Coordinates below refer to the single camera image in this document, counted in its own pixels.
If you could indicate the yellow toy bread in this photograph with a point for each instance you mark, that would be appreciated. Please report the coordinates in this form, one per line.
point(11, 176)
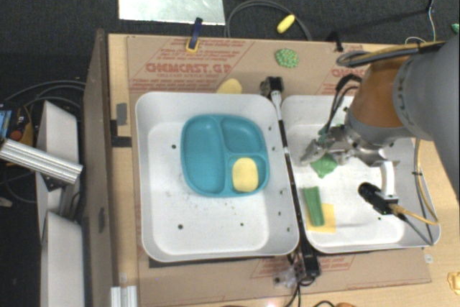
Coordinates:
point(230, 87)
point(245, 174)

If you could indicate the blue divided plate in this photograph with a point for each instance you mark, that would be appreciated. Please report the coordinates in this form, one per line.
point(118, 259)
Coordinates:
point(205, 154)

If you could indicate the black cylinder on white bracket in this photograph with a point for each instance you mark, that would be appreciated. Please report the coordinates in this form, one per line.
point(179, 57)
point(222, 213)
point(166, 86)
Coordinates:
point(373, 196)

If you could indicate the brown cardboard board red print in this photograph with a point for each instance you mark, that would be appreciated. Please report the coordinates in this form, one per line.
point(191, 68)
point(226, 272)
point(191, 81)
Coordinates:
point(201, 61)

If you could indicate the green toy celery stick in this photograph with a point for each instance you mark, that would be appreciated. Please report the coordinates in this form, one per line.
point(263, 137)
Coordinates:
point(313, 206)

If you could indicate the white plastic tray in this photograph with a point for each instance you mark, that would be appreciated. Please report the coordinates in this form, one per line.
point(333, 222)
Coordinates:
point(359, 212)
point(208, 223)

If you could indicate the green dotted toy vegetable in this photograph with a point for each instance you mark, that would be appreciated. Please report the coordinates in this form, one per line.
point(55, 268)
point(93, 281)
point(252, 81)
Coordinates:
point(286, 58)

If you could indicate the green toy food piece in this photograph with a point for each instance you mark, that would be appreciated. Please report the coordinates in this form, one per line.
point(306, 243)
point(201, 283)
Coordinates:
point(456, 28)

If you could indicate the yellow toy corn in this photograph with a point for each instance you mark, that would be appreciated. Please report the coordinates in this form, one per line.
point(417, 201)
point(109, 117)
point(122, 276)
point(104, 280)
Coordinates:
point(285, 23)

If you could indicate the thin black and white rod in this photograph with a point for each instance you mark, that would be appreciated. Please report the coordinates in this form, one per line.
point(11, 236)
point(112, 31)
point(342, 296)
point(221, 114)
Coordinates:
point(289, 158)

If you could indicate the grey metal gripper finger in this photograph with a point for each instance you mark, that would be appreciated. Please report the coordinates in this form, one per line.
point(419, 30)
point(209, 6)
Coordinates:
point(338, 158)
point(309, 154)

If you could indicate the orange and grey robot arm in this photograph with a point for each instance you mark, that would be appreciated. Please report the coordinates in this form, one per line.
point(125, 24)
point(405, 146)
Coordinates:
point(427, 90)

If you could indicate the yellow toy food piece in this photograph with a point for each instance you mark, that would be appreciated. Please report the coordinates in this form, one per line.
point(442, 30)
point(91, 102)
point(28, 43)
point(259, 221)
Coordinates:
point(454, 280)

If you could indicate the green toy lettuce leaf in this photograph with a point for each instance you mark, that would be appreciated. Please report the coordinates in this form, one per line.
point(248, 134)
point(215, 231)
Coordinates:
point(323, 167)

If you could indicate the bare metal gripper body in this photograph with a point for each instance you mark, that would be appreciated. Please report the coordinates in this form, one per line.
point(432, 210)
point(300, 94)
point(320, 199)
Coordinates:
point(350, 146)

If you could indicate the yellow toy cheese slice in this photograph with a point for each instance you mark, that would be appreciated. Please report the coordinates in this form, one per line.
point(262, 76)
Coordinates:
point(328, 221)

